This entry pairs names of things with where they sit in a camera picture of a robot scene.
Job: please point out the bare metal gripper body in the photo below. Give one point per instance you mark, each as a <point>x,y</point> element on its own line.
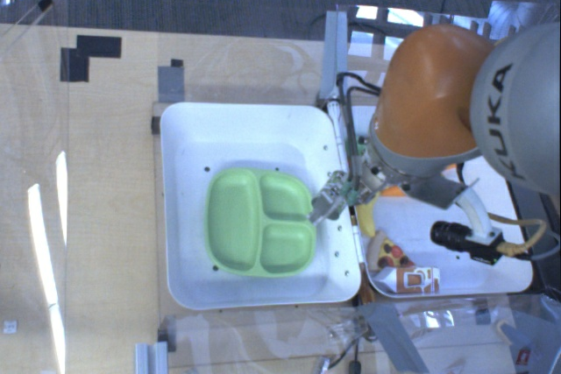
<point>368,181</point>

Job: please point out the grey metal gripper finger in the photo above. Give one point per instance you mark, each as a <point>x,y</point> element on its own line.
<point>337,183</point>
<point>323,208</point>

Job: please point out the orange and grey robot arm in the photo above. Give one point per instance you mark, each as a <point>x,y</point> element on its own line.
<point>429,100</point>

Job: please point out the orange carrot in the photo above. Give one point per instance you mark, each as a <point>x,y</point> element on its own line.
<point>391,191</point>

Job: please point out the yellow banana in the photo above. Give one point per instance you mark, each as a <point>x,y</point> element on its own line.
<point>367,220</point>

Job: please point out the thin black and white rod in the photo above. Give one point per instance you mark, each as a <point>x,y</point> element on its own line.
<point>336,118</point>

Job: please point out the white plastic tray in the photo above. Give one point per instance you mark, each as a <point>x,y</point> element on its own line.
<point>421,227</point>
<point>245,136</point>

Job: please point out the pizza slice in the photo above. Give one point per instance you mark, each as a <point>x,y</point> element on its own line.
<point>385,253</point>

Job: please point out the green divided plate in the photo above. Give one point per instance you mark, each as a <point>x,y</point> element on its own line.
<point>234,219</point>

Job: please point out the brown and white carton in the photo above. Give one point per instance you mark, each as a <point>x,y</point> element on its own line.
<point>414,280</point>

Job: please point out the black cylinder on white bracket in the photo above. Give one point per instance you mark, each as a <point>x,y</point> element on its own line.
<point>453,235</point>

